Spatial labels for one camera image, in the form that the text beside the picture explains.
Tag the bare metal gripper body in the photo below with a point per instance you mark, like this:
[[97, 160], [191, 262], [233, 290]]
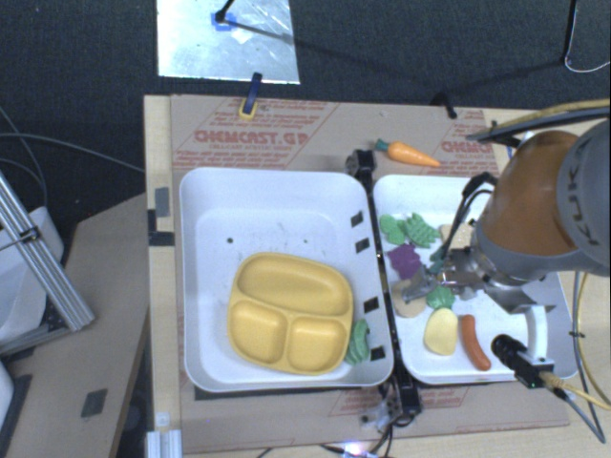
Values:
[[465, 267]]

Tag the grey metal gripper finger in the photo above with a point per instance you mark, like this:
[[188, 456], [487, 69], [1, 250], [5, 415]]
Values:
[[416, 288], [465, 293]]

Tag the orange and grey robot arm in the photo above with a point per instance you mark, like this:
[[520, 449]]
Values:
[[534, 198]]

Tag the tan biscuit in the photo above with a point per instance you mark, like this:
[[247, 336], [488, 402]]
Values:
[[409, 309]]

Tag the green broccoli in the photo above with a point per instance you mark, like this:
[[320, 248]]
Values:
[[440, 297]]

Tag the beige bread slice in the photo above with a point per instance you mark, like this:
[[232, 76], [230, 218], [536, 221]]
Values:
[[460, 239]]

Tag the purple grapes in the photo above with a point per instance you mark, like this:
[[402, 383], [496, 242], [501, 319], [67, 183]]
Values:
[[405, 261]]

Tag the yellow toy potato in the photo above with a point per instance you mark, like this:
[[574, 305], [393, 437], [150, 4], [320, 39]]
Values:
[[441, 332]]

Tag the orange sausage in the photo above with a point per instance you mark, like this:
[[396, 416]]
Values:
[[473, 344]]

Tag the green ridged toy leaf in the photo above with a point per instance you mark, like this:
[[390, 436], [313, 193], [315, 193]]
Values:
[[422, 232]]

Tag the thin black rod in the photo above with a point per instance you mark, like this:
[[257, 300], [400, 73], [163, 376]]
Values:
[[377, 236]]

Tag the green toy lettuce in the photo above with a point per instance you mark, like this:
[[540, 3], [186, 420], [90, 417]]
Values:
[[358, 344]]

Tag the white plastic tray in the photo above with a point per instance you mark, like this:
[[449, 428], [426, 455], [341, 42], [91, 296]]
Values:
[[429, 193], [267, 208]]

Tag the yellow divided plate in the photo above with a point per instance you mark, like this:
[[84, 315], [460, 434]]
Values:
[[291, 303]]

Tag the orange carrot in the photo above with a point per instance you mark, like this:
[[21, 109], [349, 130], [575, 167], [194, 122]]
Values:
[[408, 153]]

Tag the brown cardboard board red print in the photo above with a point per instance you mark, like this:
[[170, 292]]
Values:
[[286, 131]]

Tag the black cylinder on white bracket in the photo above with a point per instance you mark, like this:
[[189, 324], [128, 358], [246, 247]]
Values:
[[518, 356]]

